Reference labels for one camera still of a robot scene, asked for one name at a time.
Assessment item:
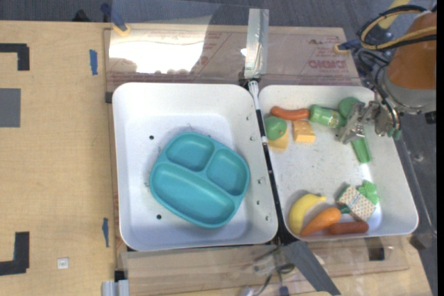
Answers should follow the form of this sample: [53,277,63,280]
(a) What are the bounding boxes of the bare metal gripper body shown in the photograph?
[360,101,400,137]

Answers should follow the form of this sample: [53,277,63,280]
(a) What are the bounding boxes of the green cylinder toy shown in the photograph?
[350,136,373,164]

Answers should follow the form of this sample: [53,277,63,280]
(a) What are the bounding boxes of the green round toy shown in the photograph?
[338,96,365,119]

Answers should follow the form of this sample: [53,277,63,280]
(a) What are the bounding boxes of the green bottle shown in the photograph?
[308,104,347,130]

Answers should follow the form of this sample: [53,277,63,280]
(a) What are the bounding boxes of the white plastic tray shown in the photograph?
[112,82,279,252]
[258,85,420,242]

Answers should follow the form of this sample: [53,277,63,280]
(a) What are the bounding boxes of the yellow cheese wedge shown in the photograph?
[291,119,317,144]

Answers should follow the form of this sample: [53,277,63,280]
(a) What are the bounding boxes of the green ribbed toy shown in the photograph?
[357,180,380,206]

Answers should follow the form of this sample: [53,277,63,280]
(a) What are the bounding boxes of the orange sausage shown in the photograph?
[270,105,310,121]
[328,220,370,236]

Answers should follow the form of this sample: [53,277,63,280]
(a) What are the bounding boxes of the yellow flat slice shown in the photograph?
[268,130,290,151]

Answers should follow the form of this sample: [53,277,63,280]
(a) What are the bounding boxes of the white patterned carton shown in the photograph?
[336,185,377,223]

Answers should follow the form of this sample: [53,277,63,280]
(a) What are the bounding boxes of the green avocado half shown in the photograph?
[264,115,289,141]

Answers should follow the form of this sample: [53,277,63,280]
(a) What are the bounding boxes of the brown cardboard board red print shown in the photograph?
[103,23,411,275]

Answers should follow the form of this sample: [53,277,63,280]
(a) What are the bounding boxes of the orange carrot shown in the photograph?
[300,205,351,238]

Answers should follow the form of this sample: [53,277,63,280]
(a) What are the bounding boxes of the thin black and white rod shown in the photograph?
[247,79,282,244]

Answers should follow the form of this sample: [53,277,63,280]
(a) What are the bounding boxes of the yellow banana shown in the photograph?
[288,193,327,235]

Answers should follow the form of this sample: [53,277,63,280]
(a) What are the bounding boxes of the blue divided plate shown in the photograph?
[148,131,251,229]

